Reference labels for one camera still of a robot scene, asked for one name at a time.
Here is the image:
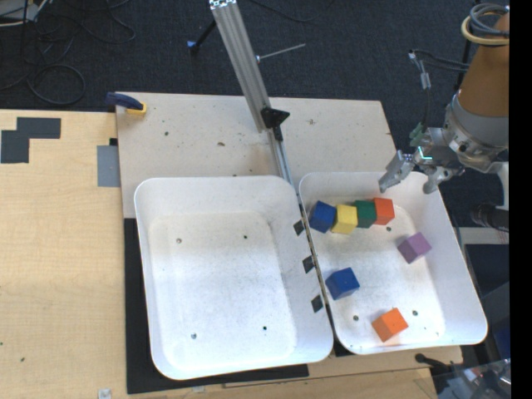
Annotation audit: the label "pale wood board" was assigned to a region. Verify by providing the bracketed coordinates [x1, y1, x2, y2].
[115, 91, 464, 391]

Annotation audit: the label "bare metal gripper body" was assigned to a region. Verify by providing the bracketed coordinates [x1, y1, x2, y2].
[412, 126, 508, 175]

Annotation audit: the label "orange cube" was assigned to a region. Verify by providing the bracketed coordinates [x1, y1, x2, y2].
[370, 307, 410, 343]

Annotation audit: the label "green cube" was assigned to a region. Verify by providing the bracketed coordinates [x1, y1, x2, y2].
[353, 199, 378, 229]

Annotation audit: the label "blue cube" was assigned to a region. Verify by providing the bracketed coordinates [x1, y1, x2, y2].
[308, 199, 337, 234]
[324, 266, 362, 302]

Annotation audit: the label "black cylinder on white bracket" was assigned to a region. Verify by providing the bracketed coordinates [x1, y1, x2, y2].
[470, 160, 510, 233]

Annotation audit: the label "red cube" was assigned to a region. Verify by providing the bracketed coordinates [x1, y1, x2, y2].
[372, 196, 397, 227]

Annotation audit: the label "purple cube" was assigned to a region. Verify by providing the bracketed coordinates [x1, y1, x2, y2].
[397, 231, 433, 265]

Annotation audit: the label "yellow cube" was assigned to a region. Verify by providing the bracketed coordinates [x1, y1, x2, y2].
[330, 203, 359, 236]

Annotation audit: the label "white plastic tray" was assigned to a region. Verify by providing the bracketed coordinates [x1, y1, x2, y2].
[298, 170, 489, 356]
[133, 175, 335, 382]

